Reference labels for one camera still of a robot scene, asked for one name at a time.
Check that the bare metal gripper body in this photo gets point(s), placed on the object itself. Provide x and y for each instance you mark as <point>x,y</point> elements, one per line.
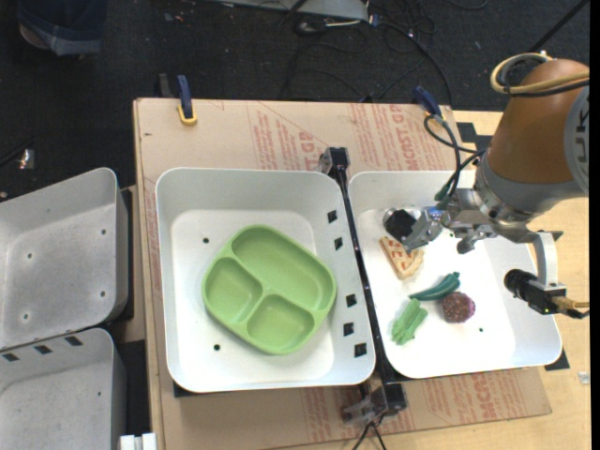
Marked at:
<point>471,216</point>

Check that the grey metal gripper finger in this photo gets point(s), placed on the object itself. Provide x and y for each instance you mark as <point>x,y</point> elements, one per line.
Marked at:
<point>422,232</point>
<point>469,243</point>

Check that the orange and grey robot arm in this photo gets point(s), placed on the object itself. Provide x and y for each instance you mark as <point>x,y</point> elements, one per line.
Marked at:
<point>529,134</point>

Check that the toy pizza slice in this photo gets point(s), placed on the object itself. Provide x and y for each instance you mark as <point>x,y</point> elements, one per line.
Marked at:
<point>403,263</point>

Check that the dark green toy vegetable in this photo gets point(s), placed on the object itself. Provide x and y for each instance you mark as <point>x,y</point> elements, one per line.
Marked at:
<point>436,289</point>

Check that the brown round biscuit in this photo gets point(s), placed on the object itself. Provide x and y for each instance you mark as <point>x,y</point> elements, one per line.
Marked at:
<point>458,307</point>

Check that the thin black rod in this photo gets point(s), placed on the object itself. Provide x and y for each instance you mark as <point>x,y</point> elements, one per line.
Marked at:
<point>363,270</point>

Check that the light green toy beans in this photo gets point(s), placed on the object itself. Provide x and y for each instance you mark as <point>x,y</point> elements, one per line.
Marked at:
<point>409,322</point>

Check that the white plastic tray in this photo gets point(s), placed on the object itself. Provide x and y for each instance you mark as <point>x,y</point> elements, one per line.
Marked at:
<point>469,349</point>
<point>56,401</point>
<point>197,345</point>
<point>61,260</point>

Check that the green divided plate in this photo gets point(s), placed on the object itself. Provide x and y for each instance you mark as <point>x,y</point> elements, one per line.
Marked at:
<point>267,293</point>

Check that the brown cardboard board red print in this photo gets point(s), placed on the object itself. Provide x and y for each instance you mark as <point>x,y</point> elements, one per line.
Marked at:
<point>262,134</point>

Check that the person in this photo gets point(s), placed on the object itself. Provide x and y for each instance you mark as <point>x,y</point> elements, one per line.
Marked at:
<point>65,12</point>

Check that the black cylinder on white bracket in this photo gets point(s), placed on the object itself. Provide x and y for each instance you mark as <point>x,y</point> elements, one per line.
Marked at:
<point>539,293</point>

